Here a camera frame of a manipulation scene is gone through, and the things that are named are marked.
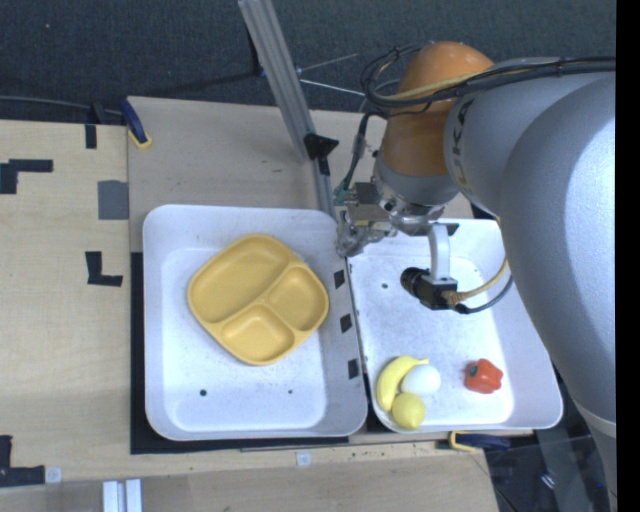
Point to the white egg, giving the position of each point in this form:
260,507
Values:
422,381

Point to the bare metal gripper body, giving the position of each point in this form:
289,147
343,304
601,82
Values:
372,205

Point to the yellow banana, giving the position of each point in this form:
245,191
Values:
386,382

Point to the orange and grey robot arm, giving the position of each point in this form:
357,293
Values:
550,210

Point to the black cylinder on white bracket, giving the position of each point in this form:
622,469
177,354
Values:
435,287

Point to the yellow divided plate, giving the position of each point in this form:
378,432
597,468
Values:
250,285

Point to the yellow lemon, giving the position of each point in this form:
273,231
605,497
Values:
408,411

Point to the red bell pepper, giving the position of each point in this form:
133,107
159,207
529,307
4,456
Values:
482,377

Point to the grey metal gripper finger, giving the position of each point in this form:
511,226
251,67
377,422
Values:
342,240
364,237

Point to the white plastic tray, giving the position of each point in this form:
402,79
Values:
250,395
430,335

